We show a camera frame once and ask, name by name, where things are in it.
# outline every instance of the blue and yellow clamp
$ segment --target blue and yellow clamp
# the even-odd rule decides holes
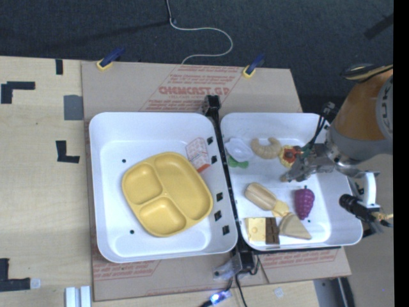
[[[107,70],[112,66],[112,62],[115,60],[118,60],[125,52],[125,48],[116,48],[112,50],[104,59],[101,59],[100,61],[97,61],[96,67],[100,71]]]
[[[264,54],[259,54],[256,59],[243,69],[243,76],[246,79],[252,77],[256,71],[256,67],[260,67],[264,63]]]

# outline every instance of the grape toy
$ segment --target grape toy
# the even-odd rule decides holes
[[[307,189],[307,186],[295,191],[295,211],[301,220],[308,217],[313,208],[314,199],[314,193]]]

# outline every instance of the white cable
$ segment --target white cable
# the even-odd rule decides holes
[[[223,30],[218,29],[218,28],[179,28],[178,26],[174,25],[172,22],[172,13],[171,13],[171,7],[169,5],[169,0],[166,0],[166,6],[167,6],[167,12],[169,13],[169,23],[174,29],[178,29],[180,31],[203,31],[203,30],[210,30],[210,31],[218,31],[223,33],[230,41],[230,48],[221,54],[193,54],[191,56],[186,57],[183,61],[182,64],[184,64],[188,59],[193,58],[193,57],[221,57],[227,55],[232,49],[233,49],[233,40],[231,37]]]

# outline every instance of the white tray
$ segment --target white tray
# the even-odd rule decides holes
[[[106,259],[123,263],[209,255],[235,246],[235,218],[214,127],[208,118],[195,113],[102,113],[91,120],[89,136],[96,237]],[[155,154],[176,152],[186,157],[186,145],[198,137],[213,140],[207,149],[217,161],[200,173],[212,193],[213,210],[184,232],[154,237],[128,206],[121,189],[122,176]]]
[[[304,146],[313,136],[318,123],[318,115],[306,113],[232,113],[223,117],[221,131],[227,143],[231,138],[240,138],[250,146],[254,138],[265,144],[269,137],[278,139],[282,145]],[[318,136],[317,143],[325,140],[325,130]],[[252,157],[249,167],[229,167],[231,185],[236,201],[241,233],[245,241],[260,251],[278,249],[304,249],[356,244],[362,237],[362,223],[339,206],[343,194],[351,194],[346,176],[334,171],[312,175],[304,182],[283,183],[280,176],[288,168],[278,158],[262,159]],[[311,240],[294,239],[280,235],[280,245],[253,244],[249,242],[244,219],[247,217],[273,217],[244,196],[245,188],[251,182],[258,182],[285,201],[292,212],[293,191],[308,186],[315,193],[313,209],[302,222],[312,235]]]

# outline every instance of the black fabric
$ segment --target black fabric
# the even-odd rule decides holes
[[[230,34],[233,50],[187,63],[290,68],[304,111],[341,104],[352,83],[342,69],[393,61],[394,0],[169,0],[176,25]],[[100,60],[117,47],[122,61],[180,63],[229,48],[222,33],[181,32],[165,0],[0,0],[0,55]]]

